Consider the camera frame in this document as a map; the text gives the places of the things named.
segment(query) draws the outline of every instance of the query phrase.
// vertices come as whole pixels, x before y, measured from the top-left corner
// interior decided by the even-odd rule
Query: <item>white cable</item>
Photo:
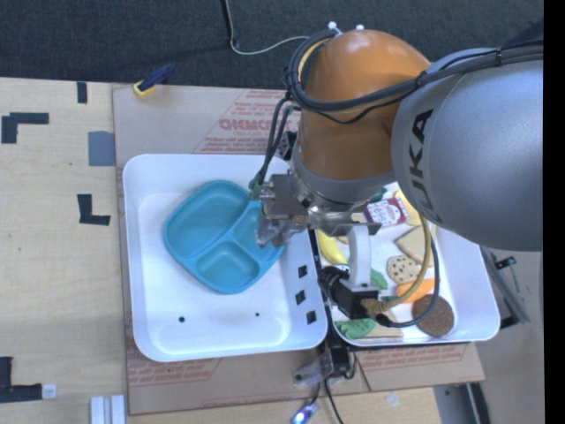
[[[245,56],[250,56],[250,55],[259,55],[261,53],[266,53],[269,52],[272,49],[276,49],[277,47],[283,45],[286,42],[291,42],[291,41],[298,41],[298,40],[304,40],[304,39],[308,39],[308,36],[293,36],[291,38],[287,38],[285,40],[279,41],[276,44],[273,44],[270,47],[267,47],[265,49],[262,50],[255,50],[254,52],[242,52],[241,50],[238,50],[236,48],[236,46],[233,45],[233,24],[231,22],[231,10],[230,10],[230,3],[228,2],[228,0],[223,0],[226,4],[226,12],[228,14],[228,22],[230,23],[230,47],[231,49],[236,52],[238,55],[245,55]]]

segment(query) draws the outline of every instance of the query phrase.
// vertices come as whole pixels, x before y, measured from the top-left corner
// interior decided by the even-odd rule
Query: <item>yellow object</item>
[[[380,313],[384,313],[388,311],[390,308],[395,307],[401,303],[406,302],[406,299],[411,297],[411,295],[419,289],[420,285],[424,282],[424,275],[426,274],[427,267],[429,265],[430,258],[432,257],[432,238],[430,235],[430,229],[428,228],[428,222],[425,217],[420,215],[420,219],[422,220],[422,232],[424,233],[424,259],[422,261],[422,267],[420,268],[420,272],[416,277],[416,280],[411,283],[402,284],[400,294],[391,300],[388,301],[381,301],[375,299],[362,299],[361,306],[367,310],[367,314],[369,315],[377,315]]]
[[[321,255],[332,264],[347,264],[347,259],[339,249],[335,238],[329,237],[325,232],[316,230],[316,239],[318,239],[318,248]]]
[[[419,212],[410,204],[406,196],[404,196],[402,190],[398,190],[395,193],[395,198],[398,198],[403,203],[404,208],[406,209],[406,213],[408,214],[409,217],[406,224],[409,224],[410,226],[418,226],[422,224],[422,220],[420,220]]]
[[[143,80],[137,82],[135,85],[133,85],[133,91],[135,92],[136,95],[138,95],[139,97],[145,97],[147,95],[152,94],[155,91],[155,87],[149,87],[148,89],[146,89],[145,91],[141,91],[139,89],[139,85],[141,85],[141,83],[143,83]]]
[[[398,287],[396,288],[396,295],[398,295],[398,297],[401,297],[410,289],[412,284],[413,282],[399,284]],[[409,298],[404,300],[403,303],[413,303],[417,299],[421,299],[429,291],[431,291],[434,286],[435,286],[435,278],[427,278],[422,280],[420,286],[418,286],[418,288],[409,296]]]

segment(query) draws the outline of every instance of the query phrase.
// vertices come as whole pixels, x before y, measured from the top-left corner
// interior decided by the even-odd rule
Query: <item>metal bracket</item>
[[[315,386],[330,377],[333,372],[331,351],[325,350],[312,363],[292,371],[294,386]]]
[[[515,322],[529,322],[530,316],[526,312],[524,306],[520,302],[520,299],[517,297],[516,293],[512,289],[509,284],[509,281],[504,275],[500,275],[498,270],[503,269],[507,266],[512,266],[512,264],[516,263],[516,260],[513,257],[509,257],[503,261],[497,261],[496,256],[487,251],[486,248],[483,246],[480,247],[481,254],[483,256],[483,261],[485,263],[486,272],[490,276],[491,280],[494,284],[499,288],[504,297],[504,301],[508,305],[508,309],[510,313],[514,316],[513,321]],[[514,278],[515,287],[517,287],[516,278]],[[505,322],[501,323],[502,327],[508,326]]]
[[[516,258],[514,256],[510,256],[506,259],[503,259],[502,261],[496,261],[494,263],[494,266],[498,269],[498,270],[502,270],[505,269],[506,267],[510,267],[512,265],[516,264]]]

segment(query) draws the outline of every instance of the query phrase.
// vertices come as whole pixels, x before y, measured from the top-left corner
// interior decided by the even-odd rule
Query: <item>toy banana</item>
[[[347,259],[339,249],[333,237],[329,237],[323,231],[316,230],[316,239],[318,239],[318,247],[321,255],[332,264],[347,264]]]

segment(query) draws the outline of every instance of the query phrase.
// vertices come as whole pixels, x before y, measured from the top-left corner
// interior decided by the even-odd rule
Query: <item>cable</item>
[[[336,30],[327,29],[314,34],[304,41],[297,48],[294,55],[292,55],[285,74],[285,83],[288,91],[298,105],[304,110],[317,112],[325,117],[329,117],[329,113],[351,113],[367,110],[376,105],[389,105],[402,100],[410,93],[428,83],[445,79],[452,75],[478,71],[503,64],[543,59],[543,40],[522,42],[507,47],[491,49],[487,52],[461,55],[450,61],[448,67],[444,66],[434,72],[422,71],[415,79],[403,81],[359,98],[334,102],[317,101],[306,95],[302,84],[302,71],[304,70],[306,61],[313,52],[337,35],[338,32]],[[343,122],[335,120],[335,122],[350,124],[350,121]]]
[[[426,308],[426,310],[419,315],[417,318],[412,319],[410,321],[406,321],[406,322],[393,322],[390,320],[390,318],[385,315],[385,314],[377,314],[376,316],[376,321],[377,323],[379,323],[380,325],[383,325],[385,327],[389,327],[389,328],[393,328],[393,329],[403,329],[406,327],[411,327],[412,325],[416,325],[419,322],[422,322],[432,311],[433,311],[433,307],[435,306],[435,302],[437,301],[438,297],[440,296],[440,267],[439,267],[439,261],[438,261],[438,253],[437,250],[435,248],[435,244],[433,242],[433,239],[431,240],[431,247],[432,247],[432,253],[433,253],[433,272],[434,272],[434,278],[435,278],[435,283],[433,285],[433,294],[432,294],[432,299],[430,300],[430,304],[428,305],[428,307]]]
[[[314,391],[314,394],[310,399],[310,402],[308,402],[308,405],[312,405],[314,402],[318,400],[318,397],[320,396],[320,391],[321,391],[321,382],[316,385],[316,390]]]
[[[297,107],[295,107],[294,105],[287,105],[284,108],[284,111],[282,112],[281,123],[279,125],[279,130],[275,136],[275,128],[279,114],[281,112],[281,109],[283,108],[283,105],[289,101],[290,98],[286,95],[275,106],[275,111],[273,112],[271,127],[268,134],[267,151],[265,153],[265,159],[263,160],[263,164],[260,170],[257,172],[255,177],[249,183],[250,198],[252,200],[257,200],[260,196],[260,190],[263,185],[263,182],[265,182],[265,176],[267,175],[268,165],[271,163],[271,160],[273,160],[273,157],[276,154],[276,149],[281,142],[281,138],[283,137],[284,134],[284,126],[286,126],[286,121],[290,113],[293,110],[297,109]]]
[[[400,297],[396,297],[395,299],[391,299],[390,301],[380,301],[376,299],[362,299],[361,305],[365,307],[369,315],[382,314],[388,311],[391,307],[400,305],[417,290],[417,288],[424,280],[424,276],[426,275],[426,271],[427,271],[427,265],[430,260],[430,255],[433,255],[432,236],[430,235],[430,229],[428,228],[426,218],[422,215],[419,215],[419,218],[422,222],[422,231],[424,232],[424,259],[422,260],[422,267],[418,272],[418,276],[416,276],[416,280],[414,280],[414,283],[412,283],[408,291],[406,291]]]
[[[277,47],[282,46],[283,44],[285,44],[287,42],[302,41],[304,39],[308,39],[308,36],[293,36],[291,38],[287,38],[285,40],[279,41],[276,44],[273,44],[272,46],[267,47],[265,49],[256,50],[254,52],[242,52],[241,50],[239,50],[236,47],[237,42],[234,39],[233,22],[231,20],[230,3],[228,2],[228,0],[222,0],[222,8],[223,8],[224,16],[226,18],[226,22],[227,22],[226,25],[227,25],[228,33],[229,33],[229,37],[230,37],[230,48],[234,52],[236,52],[238,55],[244,55],[244,56],[259,55],[259,54],[262,54],[262,53],[269,52],[270,50],[276,49]]]
[[[359,360],[357,358],[357,354],[353,353],[353,365],[351,366],[351,371],[344,373],[343,377],[345,377],[347,380],[351,380],[357,373],[358,364]]]
[[[332,408],[334,409],[334,414],[335,414],[335,417],[337,418],[337,421],[340,424],[344,424],[343,421],[342,421],[342,417],[339,415],[339,412],[337,411],[337,407],[335,406],[335,402],[334,402],[334,398],[332,397],[332,393],[329,390],[327,378],[324,379],[324,387],[326,389],[326,393],[328,394],[329,403],[332,405]]]
[[[371,107],[367,107],[363,111],[361,111],[361,113],[356,115],[355,117],[353,117],[351,119],[347,119],[345,121],[342,121],[341,119],[337,119],[336,117],[332,117],[328,113],[323,113],[321,111],[316,111],[315,113],[318,113],[319,115],[326,117],[330,121],[334,121],[337,124],[350,125],[350,124],[353,124],[353,123],[357,123],[357,121],[359,119],[361,119],[362,117],[364,117],[369,111],[375,110],[375,109],[380,109],[382,107],[386,107],[387,105],[392,105],[393,103],[400,102],[402,99],[404,99],[405,97],[408,97],[408,95],[411,95],[412,93],[413,93],[413,91],[410,91],[409,93],[404,93],[403,95],[400,95],[400,96],[396,97],[395,99],[391,99],[390,101],[386,101],[384,103],[379,103],[379,104],[375,104]]]

